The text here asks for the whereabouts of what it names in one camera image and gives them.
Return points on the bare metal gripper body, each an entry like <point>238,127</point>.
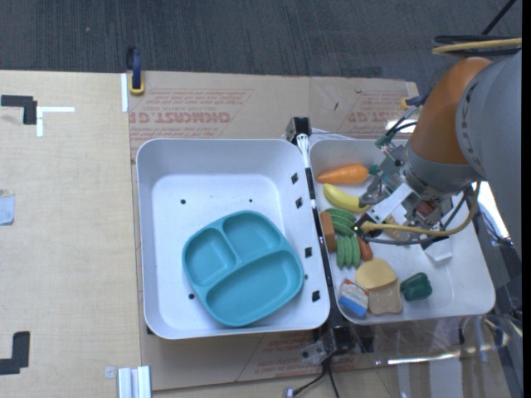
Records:
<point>395,165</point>

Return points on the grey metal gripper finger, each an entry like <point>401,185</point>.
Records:
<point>372,194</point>

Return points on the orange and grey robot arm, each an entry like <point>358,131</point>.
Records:
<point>439,118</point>

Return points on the yellow banana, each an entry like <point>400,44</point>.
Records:
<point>340,199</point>

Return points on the orange carrot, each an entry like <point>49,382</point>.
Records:
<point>344,174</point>

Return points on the green pea pods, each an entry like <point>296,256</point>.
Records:
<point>341,220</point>
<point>347,252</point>

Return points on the red sausage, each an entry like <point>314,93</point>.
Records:
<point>366,250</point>

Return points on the brown bread roll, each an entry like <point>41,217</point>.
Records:
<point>328,231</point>

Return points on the yellow round slice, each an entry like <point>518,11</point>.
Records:
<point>375,274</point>

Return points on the green bell pepper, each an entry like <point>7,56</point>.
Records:
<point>415,287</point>

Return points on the blue and white carton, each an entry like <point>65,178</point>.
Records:
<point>352,299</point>

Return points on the tan bread slice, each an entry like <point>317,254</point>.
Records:
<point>386,302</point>

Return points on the white plastic tray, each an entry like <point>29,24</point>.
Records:
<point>166,239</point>
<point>452,288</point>

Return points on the teal divided plate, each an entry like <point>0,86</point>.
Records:
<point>249,280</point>

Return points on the brown cardboard board red print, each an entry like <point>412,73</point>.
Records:
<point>232,110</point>

